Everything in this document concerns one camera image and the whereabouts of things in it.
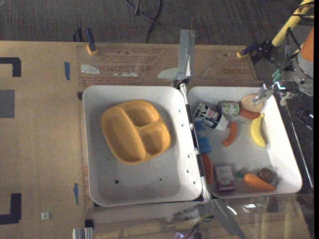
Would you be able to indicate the orange divided plate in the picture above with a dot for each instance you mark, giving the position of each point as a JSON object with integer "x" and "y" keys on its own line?
{"x": 129, "y": 133}

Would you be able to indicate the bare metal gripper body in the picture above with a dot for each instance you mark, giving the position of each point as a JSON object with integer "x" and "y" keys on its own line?
{"x": 304, "y": 83}

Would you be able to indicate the thin black and white rod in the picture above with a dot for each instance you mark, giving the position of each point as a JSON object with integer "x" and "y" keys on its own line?
{"x": 190, "y": 118}

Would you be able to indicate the cow print milk carton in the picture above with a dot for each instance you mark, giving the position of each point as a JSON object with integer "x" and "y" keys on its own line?
{"x": 210, "y": 116}

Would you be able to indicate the orange carrot with green top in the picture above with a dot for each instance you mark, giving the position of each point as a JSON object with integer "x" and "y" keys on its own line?
{"x": 256, "y": 182}

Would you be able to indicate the small orange carrot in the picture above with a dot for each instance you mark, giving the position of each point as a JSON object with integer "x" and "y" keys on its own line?
{"x": 249, "y": 114}

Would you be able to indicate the yellow banana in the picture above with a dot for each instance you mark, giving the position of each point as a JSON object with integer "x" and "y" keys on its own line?
{"x": 256, "y": 132}

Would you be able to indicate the white plastic tray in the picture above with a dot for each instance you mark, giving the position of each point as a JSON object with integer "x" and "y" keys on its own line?
{"x": 249, "y": 158}
{"x": 139, "y": 183}

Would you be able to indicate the tan round biscuit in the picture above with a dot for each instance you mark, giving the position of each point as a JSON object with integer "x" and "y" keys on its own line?
{"x": 248, "y": 103}

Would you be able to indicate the brown round biscuit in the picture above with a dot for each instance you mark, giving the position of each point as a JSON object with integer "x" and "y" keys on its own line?
{"x": 266, "y": 174}

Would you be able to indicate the blue packet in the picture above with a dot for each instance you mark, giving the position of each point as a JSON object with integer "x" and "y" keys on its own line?
{"x": 202, "y": 138}

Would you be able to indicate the green patterned can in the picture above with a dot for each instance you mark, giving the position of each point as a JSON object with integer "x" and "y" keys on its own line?
{"x": 229, "y": 108}

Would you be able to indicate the small white square block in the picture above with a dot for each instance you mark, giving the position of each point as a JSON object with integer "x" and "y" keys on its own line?
{"x": 46, "y": 215}

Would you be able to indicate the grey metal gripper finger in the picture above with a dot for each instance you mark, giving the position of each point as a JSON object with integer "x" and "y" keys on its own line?
{"x": 263, "y": 94}
{"x": 284, "y": 97}

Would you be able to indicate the red carton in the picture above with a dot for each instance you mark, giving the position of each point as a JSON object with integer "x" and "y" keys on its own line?
{"x": 224, "y": 179}

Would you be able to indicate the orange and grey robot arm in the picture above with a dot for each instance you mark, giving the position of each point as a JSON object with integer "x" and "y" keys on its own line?
{"x": 307, "y": 48}

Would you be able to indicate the orange sausage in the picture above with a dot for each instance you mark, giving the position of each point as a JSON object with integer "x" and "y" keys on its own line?
{"x": 231, "y": 134}
{"x": 207, "y": 169}

